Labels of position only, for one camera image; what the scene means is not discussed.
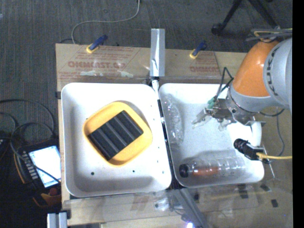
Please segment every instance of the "black bottle cap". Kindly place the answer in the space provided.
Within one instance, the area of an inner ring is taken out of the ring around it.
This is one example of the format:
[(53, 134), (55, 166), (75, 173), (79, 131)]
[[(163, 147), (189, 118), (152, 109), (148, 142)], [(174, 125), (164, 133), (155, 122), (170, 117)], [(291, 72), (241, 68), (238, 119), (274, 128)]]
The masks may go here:
[(180, 176), (181, 177), (188, 177), (189, 168), (186, 164), (180, 165)]

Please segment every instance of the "white plastic tray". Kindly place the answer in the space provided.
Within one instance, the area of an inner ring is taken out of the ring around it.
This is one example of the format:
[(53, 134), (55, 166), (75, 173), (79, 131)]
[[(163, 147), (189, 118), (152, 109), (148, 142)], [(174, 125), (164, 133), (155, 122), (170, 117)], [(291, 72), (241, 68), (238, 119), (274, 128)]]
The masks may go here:
[[(71, 83), (61, 93), (66, 187), (73, 196), (160, 191), (169, 187), (171, 171), (154, 90), (147, 85)], [(111, 167), (82, 134), (86, 118), (103, 106), (123, 101), (149, 125), (152, 144), (122, 167)]]
[[(226, 130), (219, 131), (219, 123), (212, 118), (205, 125), (192, 128), (191, 122), (196, 119), (196, 115), (207, 106), (218, 90), (219, 85), (205, 84), (164, 84), (160, 87), (160, 99), (163, 107), (167, 132), (173, 128), (170, 123), (170, 111), (165, 109), (165, 99), (170, 96), (174, 107), (180, 113), (181, 125), (184, 132), (183, 141), (178, 144), (172, 143), (169, 138), (172, 162), (175, 177), (184, 187), (204, 187), (214, 185), (240, 184), (260, 181), (264, 176), (263, 164), (260, 161), (251, 161), (236, 151), (233, 142), (237, 138), (248, 140), (249, 142), (260, 142), (261, 133), (253, 134), (249, 126), (240, 123), (230, 124)], [(225, 98), (227, 92), (220, 94), (220, 98)], [(179, 166), (193, 158), (217, 159), (228, 156), (242, 156), (246, 169), (245, 173), (236, 177), (216, 177), (198, 178), (189, 176), (182, 178), (179, 174)]]

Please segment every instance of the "plastic bottle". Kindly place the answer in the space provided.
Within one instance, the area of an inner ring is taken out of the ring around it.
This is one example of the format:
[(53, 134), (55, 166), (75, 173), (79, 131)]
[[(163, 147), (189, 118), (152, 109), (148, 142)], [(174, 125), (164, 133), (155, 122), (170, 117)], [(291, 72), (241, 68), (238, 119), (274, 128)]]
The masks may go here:
[(193, 159), (180, 165), (181, 177), (236, 177), (245, 171), (245, 161), (241, 156), (221, 159)]

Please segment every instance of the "dark floor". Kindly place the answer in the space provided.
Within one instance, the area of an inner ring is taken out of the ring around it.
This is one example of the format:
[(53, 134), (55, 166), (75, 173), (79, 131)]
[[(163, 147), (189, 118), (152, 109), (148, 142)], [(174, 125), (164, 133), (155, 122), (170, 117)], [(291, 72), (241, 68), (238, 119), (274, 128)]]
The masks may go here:
[[(45, 105), (57, 128), (55, 44), (71, 43), (73, 27), (87, 20), (116, 21), (136, 13), (137, 0), (0, 0), (0, 101), (26, 99)], [(282, 29), (293, 26), (293, 0), (263, 4)], [(248, 52), (254, 41), (245, 41), (251, 29), (271, 28), (244, 0), (221, 35), (211, 33), (222, 22), (233, 0), (141, 0), (137, 16), (118, 23), (85, 23), (74, 32), (76, 43), (90, 44), (103, 34), (105, 45), (150, 47), (152, 28), (166, 31), (166, 48), (193, 49), (203, 39), (207, 50)], [(43, 122), (51, 125), (44, 109), (29, 102), (0, 104), (0, 130), (12, 133), (12, 115), (19, 125)], [(44, 140), (49, 132), (39, 124), (26, 129), (27, 142)], [(6, 160), (13, 170), (12, 160)], [(1, 171), (5, 161), (0, 162)], [(46, 227), (46, 213), (23, 195), (20, 180), (0, 180), (1, 227)]]

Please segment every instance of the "illuminated screen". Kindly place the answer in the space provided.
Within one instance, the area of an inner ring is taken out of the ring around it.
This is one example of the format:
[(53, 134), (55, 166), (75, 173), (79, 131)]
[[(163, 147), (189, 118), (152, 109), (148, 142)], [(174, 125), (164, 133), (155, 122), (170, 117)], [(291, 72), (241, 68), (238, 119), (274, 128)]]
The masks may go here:
[[(56, 146), (50, 146), (41, 150), (32, 151), (29, 153), (34, 165), (51, 174), (58, 180), (61, 179), (60, 154)], [(46, 173), (37, 170), (43, 185), (47, 188), (58, 182)]]

